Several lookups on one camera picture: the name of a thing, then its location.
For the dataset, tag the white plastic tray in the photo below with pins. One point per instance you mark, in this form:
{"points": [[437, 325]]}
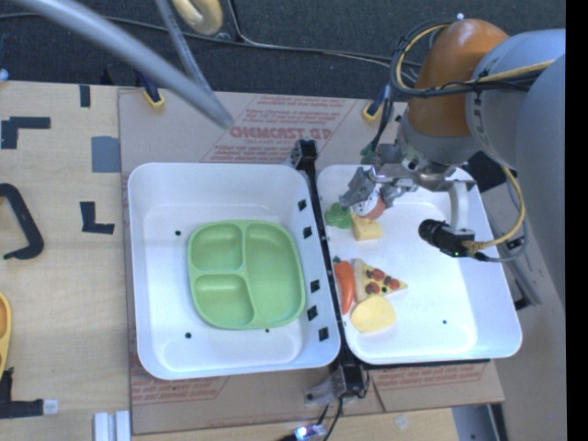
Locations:
{"points": [[436, 310], [161, 292]]}

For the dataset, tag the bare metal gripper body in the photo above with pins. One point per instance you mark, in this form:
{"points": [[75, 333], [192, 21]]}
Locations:
{"points": [[413, 173]]}

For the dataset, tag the pizza slice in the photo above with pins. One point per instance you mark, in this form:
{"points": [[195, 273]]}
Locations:
{"points": [[376, 280]]}

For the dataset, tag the yellow cheese block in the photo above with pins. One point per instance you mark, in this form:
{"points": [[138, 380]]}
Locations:
{"points": [[366, 229]]}

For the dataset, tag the black cylinder on white bracket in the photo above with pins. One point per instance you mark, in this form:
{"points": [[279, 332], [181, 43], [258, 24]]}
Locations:
{"points": [[442, 235]]}

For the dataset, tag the yellow biscuit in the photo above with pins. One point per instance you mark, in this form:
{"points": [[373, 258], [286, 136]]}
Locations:
{"points": [[373, 315]]}

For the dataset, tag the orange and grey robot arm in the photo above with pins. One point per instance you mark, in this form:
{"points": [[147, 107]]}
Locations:
{"points": [[519, 122]]}

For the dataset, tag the green broccoli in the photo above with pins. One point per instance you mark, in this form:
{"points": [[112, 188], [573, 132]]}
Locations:
{"points": [[337, 216]]}

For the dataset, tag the brown cardboard board, red print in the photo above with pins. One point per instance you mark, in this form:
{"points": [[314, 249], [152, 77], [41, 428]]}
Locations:
{"points": [[184, 122]]}

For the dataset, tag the thin black rod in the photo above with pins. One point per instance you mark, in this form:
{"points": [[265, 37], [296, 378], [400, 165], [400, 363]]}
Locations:
{"points": [[327, 255]]}

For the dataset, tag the green divided plate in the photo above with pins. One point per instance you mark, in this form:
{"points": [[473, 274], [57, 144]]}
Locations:
{"points": [[271, 269]]}

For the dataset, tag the yellow divided plate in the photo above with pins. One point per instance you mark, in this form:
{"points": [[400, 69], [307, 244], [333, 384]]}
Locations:
{"points": [[3, 329]]}

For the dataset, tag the orange and white cylinder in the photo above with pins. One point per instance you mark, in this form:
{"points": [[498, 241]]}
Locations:
{"points": [[373, 208]]}

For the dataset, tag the orange carrot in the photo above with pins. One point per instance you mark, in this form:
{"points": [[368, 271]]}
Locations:
{"points": [[345, 283]]}

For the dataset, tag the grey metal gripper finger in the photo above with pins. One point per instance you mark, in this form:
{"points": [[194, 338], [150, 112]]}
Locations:
{"points": [[391, 195], [359, 187]]}

